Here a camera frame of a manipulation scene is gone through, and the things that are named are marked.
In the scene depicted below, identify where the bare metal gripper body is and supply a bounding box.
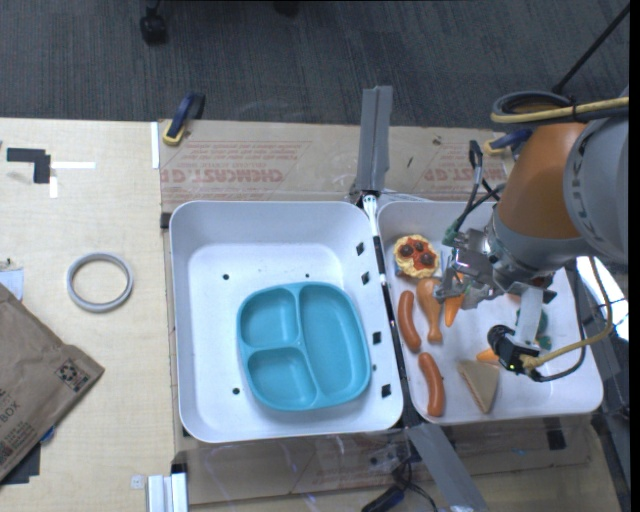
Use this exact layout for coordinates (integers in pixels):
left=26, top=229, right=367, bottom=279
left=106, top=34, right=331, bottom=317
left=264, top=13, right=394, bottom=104
left=448, top=225, right=505, bottom=302

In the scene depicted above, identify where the brown chicken drumstick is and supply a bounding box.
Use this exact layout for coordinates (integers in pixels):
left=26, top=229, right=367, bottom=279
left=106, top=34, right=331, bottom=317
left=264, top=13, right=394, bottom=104
left=415, top=277, right=445, bottom=345

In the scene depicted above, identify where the yellow pizza with brown toppings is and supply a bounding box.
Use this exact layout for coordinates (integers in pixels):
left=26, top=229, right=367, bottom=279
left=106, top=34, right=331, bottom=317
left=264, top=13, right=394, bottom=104
left=392, top=233, right=442, bottom=280

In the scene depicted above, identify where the orange sausage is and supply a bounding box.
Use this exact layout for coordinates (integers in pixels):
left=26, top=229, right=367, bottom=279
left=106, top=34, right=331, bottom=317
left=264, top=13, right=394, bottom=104
left=396, top=289, right=423, bottom=353
left=417, top=351, right=447, bottom=418

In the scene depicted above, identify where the green broccoli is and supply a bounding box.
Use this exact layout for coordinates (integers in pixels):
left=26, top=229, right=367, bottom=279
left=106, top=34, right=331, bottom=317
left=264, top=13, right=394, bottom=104
left=515, top=308, right=554, bottom=352

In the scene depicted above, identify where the beige triangular sandwich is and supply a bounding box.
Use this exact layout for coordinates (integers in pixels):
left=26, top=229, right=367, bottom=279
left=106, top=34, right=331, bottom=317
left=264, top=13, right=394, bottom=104
left=456, top=359, right=501, bottom=415

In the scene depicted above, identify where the white plastic tray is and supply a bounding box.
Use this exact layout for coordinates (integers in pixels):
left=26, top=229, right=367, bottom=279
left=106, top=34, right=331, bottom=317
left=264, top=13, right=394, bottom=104
left=168, top=199, right=405, bottom=445
left=375, top=200, right=605, bottom=427

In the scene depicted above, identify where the blue divided plate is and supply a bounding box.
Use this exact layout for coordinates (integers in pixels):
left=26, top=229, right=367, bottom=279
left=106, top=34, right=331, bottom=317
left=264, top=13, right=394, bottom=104
left=235, top=281, right=373, bottom=413

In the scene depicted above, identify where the brown cardboard board red print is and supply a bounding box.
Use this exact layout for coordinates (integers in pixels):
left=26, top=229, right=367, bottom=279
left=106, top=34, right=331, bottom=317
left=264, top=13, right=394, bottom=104
left=158, top=118, right=601, bottom=506

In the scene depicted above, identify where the brown paper envelope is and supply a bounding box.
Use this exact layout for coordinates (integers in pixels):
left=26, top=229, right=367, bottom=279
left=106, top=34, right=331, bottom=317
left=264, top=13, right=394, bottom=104
left=0, top=281, right=107, bottom=484

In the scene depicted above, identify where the black cylinder on white bracket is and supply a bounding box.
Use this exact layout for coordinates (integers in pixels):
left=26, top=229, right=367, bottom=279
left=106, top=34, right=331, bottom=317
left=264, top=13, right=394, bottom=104
left=486, top=286, right=547, bottom=377

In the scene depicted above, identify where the grey ring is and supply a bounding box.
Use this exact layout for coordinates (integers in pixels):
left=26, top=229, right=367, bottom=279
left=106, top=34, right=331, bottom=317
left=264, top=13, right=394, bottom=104
left=65, top=251, right=135, bottom=314

